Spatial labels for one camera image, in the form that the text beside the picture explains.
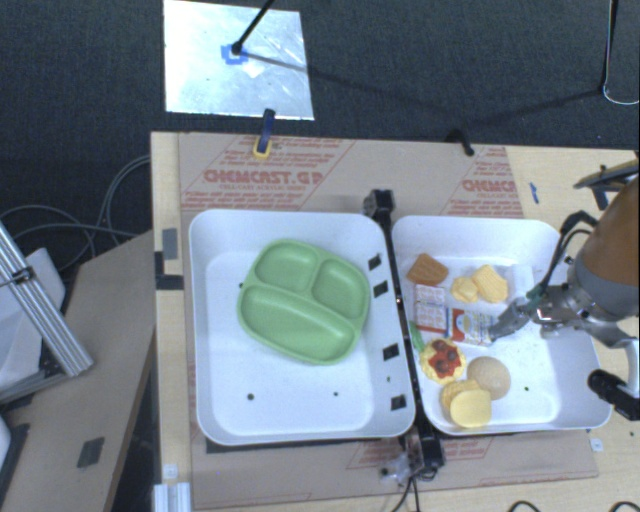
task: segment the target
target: silver reflective sheet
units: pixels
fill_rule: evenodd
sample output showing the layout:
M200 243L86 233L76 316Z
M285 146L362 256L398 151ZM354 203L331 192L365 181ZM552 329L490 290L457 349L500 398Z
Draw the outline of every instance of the silver reflective sheet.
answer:
M165 0L165 93L169 112L313 120L297 12L269 10L234 56L259 9Z

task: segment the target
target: cardboard sheet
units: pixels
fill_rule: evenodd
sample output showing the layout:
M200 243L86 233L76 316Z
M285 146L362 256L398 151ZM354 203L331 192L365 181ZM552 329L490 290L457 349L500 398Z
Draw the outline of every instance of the cardboard sheet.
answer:
M208 443L194 414L195 390L188 226L209 208L359 212L372 189L391 188L393 218L409 214L521 218L500 146L275 137L267 160L251 154L255 136L182 134L179 161L187 347L190 370L192 496L197 509L398 492L380 468L397 439L227 450ZM584 431L444 441L447 463L420 490L595 477Z

